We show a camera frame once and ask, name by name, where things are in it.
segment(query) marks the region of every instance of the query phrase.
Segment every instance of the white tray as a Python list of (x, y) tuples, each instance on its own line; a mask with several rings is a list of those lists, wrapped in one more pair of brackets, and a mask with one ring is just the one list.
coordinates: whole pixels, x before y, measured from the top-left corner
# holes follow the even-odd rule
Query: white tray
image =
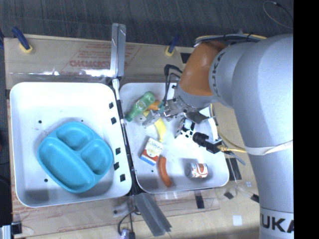
[[(164, 83), (128, 83), (121, 87), (120, 98), (124, 113), (128, 113), (133, 104), (146, 92), (151, 91), (157, 100), (162, 100), (165, 93)], [(168, 99), (173, 96), (173, 89), (168, 92)], [(144, 116), (137, 116), (131, 122), (126, 122), (129, 144), (132, 152), (134, 168), (139, 186), (149, 193), (196, 190), (223, 186), (228, 182), (229, 171), (222, 152), (212, 154), (204, 147), (198, 146), (189, 134), (174, 138), (180, 118), (166, 121), (166, 135), (163, 141), (162, 155), (166, 157), (166, 170), (172, 180), (172, 186), (166, 187), (162, 182), (157, 164), (152, 166), (142, 161), (139, 156), (148, 137), (158, 139), (156, 127), (151, 125), (143, 128)], [(194, 133), (208, 133), (205, 125), (197, 124)], [(188, 162), (206, 163), (208, 176), (203, 179), (189, 179), (184, 174)]]
[[(29, 207), (43, 207), (120, 197), (132, 185), (115, 96), (99, 83), (19, 83), (10, 92), (16, 194)], [(80, 121), (112, 149), (114, 165), (87, 192), (67, 192), (37, 161), (40, 142), (69, 121)]]

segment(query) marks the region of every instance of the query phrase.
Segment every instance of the white band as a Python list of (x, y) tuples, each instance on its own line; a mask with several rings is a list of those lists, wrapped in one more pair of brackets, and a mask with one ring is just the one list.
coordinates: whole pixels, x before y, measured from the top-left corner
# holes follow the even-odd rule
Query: white band
[(247, 153), (257, 156), (263, 156), (272, 152), (293, 148), (294, 140), (285, 142), (283, 144), (279, 144), (277, 146), (270, 146), (270, 147), (258, 147), (258, 148), (251, 148), (245, 147)]

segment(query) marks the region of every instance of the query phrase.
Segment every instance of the can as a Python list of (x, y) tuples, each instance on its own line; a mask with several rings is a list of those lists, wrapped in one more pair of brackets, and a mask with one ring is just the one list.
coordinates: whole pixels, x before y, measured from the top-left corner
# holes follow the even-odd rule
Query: can
[(205, 163), (187, 163), (185, 175), (188, 178), (205, 178), (208, 175), (208, 167)]

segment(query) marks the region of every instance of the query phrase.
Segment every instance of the blue clamp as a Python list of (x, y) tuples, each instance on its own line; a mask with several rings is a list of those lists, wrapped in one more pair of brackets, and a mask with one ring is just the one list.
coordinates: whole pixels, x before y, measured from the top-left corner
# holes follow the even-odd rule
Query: blue clamp
[(24, 53), (30, 53), (32, 51), (32, 46), (28, 43), (27, 39), (25, 38), (24, 34), (20, 31), (20, 29), (14, 26), (12, 28), (12, 32), (14, 36), (18, 38), (20, 42), (19, 47), (22, 49), (22, 51)]
[(4, 50), (4, 34), (1, 31), (0, 28), (0, 49)]
[(175, 36), (173, 36), (170, 41), (169, 44), (165, 50), (165, 54), (169, 57), (171, 57), (175, 51), (175, 46), (177, 45), (179, 39), (179, 34), (176, 34)]

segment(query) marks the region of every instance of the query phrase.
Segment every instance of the small box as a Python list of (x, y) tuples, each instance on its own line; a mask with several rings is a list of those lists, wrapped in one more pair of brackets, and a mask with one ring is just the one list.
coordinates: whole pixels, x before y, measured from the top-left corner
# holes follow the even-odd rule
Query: small box
[(140, 159), (150, 165), (155, 165), (162, 149), (163, 144), (150, 137), (140, 155)]

